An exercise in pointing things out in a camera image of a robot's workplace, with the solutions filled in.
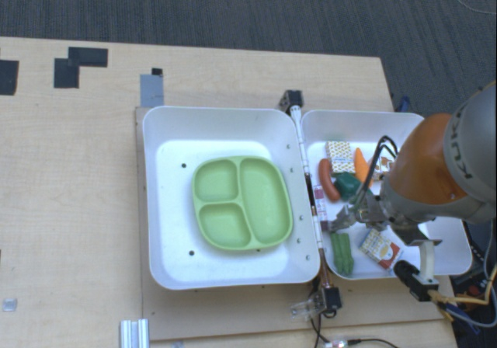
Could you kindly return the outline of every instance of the black tape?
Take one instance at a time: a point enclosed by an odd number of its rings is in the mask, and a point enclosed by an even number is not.
[[[54,87],[56,89],[78,89],[79,67],[71,66],[68,59],[55,58]]]
[[[19,61],[0,60],[0,96],[13,96],[17,89]]]
[[[69,47],[69,65],[107,67],[108,50],[106,48]]]

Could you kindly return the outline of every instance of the white plastic container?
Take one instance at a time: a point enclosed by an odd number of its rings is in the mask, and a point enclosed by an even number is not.
[[[325,157],[327,140],[360,146],[366,158],[377,140],[389,135],[400,147],[422,120],[410,113],[313,110],[302,119],[313,185]],[[296,284],[314,278],[319,269],[311,210],[295,126],[279,110],[247,110],[160,106],[144,118],[144,152],[148,195],[148,240],[151,274],[168,289],[249,284]],[[283,243],[268,249],[230,252],[216,249],[200,233],[191,194],[196,167],[213,158],[262,156],[283,175],[290,196],[294,228]],[[379,190],[379,184],[373,191]],[[330,219],[340,204],[326,204]],[[459,274],[471,265],[471,250],[460,221],[438,217],[422,226],[436,247],[436,274]],[[359,251],[366,227],[355,224],[350,235],[354,271],[349,279],[391,277]],[[403,259],[419,266],[417,248],[405,248],[392,232],[388,237],[404,249]],[[326,256],[334,269],[331,241],[324,232]]]

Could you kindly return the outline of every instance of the blue-gray tape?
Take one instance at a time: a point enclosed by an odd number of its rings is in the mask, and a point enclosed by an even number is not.
[[[162,76],[140,75],[140,104],[143,108],[164,105]]]

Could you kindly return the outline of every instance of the red sausage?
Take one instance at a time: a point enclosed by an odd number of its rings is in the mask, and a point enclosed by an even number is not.
[[[321,159],[318,167],[319,181],[321,186],[326,193],[326,196],[333,202],[340,200],[340,192],[333,185],[332,177],[330,173],[329,160],[326,158]]]

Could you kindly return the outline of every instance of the metal bracket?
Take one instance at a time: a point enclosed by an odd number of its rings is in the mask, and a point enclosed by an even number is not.
[[[120,348],[149,348],[148,319],[120,323]]]

